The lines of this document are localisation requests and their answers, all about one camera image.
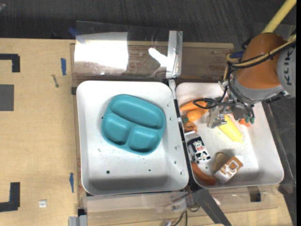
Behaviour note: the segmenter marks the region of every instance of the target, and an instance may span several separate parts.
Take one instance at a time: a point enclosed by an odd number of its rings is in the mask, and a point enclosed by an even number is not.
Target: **teal plate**
[[[147,155],[158,147],[165,124],[164,112],[158,106],[123,94],[110,101],[101,130],[104,139],[111,145]]]

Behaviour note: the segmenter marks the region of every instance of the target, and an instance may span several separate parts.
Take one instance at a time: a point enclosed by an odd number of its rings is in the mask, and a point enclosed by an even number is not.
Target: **wooden table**
[[[0,53],[18,54],[21,71],[0,60],[0,84],[14,85],[14,111],[0,111],[0,202],[9,201],[11,182],[20,182],[20,207],[0,212],[0,226],[63,226],[79,204],[70,45],[74,40],[0,39]],[[66,59],[66,75],[61,58]],[[51,75],[55,75],[58,88]],[[74,192],[70,175],[74,178]],[[282,194],[278,207],[227,213],[233,225],[291,225]],[[39,207],[47,200],[46,207]],[[208,225],[208,216],[188,225]],[[161,225],[162,221],[128,225]]]

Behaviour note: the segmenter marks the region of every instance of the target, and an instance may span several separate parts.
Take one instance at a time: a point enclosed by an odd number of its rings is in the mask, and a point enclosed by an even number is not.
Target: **screw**
[[[53,79],[53,81],[54,81],[54,83],[55,83],[55,87],[57,87],[57,88],[58,88],[58,84],[57,84],[57,82],[56,82],[55,76],[54,76],[54,75],[52,75],[51,77],[52,77],[52,79]]]

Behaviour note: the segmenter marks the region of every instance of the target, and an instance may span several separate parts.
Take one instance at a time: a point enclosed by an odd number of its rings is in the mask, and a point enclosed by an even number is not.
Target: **gray square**
[[[0,85],[0,111],[14,110],[14,85]]]

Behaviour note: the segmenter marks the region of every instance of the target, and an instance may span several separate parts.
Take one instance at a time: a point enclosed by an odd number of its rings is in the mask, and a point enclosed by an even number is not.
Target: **dark floor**
[[[73,39],[76,21],[183,30],[184,41],[231,42],[236,48],[261,32],[285,0],[0,0],[2,38]],[[287,35],[296,26],[296,7],[278,28]],[[295,174],[295,99],[271,106],[288,147]],[[296,184],[284,193],[296,225]]]

